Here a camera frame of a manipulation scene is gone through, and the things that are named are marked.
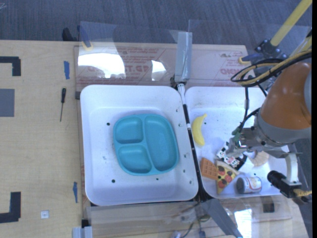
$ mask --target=table surface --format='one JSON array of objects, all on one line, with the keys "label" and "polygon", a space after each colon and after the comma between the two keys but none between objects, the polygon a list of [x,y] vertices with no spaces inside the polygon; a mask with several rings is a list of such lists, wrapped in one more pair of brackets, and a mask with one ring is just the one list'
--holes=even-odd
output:
[{"label": "table surface", "polygon": [[[81,226],[79,101],[75,99],[74,64],[77,45],[77,42],[0,41],[0,56],[21,59],[21,76],[13,77],[11,64],[0,63],[0,89],[15,92],[14,117],[0,117],[0,213],[9,212],[10,193],[21,192],[21,218],[18,222],[1,223],[0,237],[14,238],[21,234],[25,238],[71,237],[72,228]],[[65,78],[64,61],[70,65],[69,79]],[[67,92],[59,121],[63,87]],[[77,202],[74,183],[77,183]],[[266,214],[261,221],[245,220],[252,237],[308,237],[298,206],[284,197],[278,200],[285,209],[284,218],[277,220]],[[42,211],[49,211],[49,218],[41,218]],[[207,237],[233,237],[225,236],[219,227],[208,223],[203,227]],[[197,237],[198,229],[195,224],[187,237]],[[168,231],[131,237],[170,234]]]}]

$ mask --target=yellow banana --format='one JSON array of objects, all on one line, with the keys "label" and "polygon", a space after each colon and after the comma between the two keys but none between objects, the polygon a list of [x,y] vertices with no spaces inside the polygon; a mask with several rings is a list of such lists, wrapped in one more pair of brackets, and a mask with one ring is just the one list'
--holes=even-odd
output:
[{"label": "yellow banana", "polygon": [[202,124],[207,114],[203,114],[200,117],[196,117],[192,123],[192,132],[194,141],[200,146],[205,145],[205,139],[202,134]]}]

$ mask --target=silver can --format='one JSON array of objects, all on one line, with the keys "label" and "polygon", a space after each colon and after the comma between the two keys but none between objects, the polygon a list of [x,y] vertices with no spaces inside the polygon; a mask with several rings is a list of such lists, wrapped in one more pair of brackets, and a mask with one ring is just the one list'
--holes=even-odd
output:
[{"label": "silver can", "polygon": [[236,182],[238,193],[257,193],[262,189],[262,181],[259,177],[239,177]]}]

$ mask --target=waffle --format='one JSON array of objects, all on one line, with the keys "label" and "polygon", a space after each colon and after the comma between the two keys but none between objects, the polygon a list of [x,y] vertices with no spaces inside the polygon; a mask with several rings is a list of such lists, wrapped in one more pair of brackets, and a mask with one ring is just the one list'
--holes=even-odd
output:
[{"label": "waffle", "polygon": [[200,161],[200,170],[202,176],[217,180],[217,167],[210,160],[202,158]]}]

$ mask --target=blue plate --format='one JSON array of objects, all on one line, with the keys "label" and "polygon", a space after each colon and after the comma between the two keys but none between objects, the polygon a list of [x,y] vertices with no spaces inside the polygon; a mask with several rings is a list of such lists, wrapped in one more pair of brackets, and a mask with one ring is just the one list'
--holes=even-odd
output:
[{"label": "blue plate", "polygon": [[113,127],[113,142],[120,166],[131,175],[162,174],[178,163],[173,128],[160,115],[140,114],[119,119]]}]

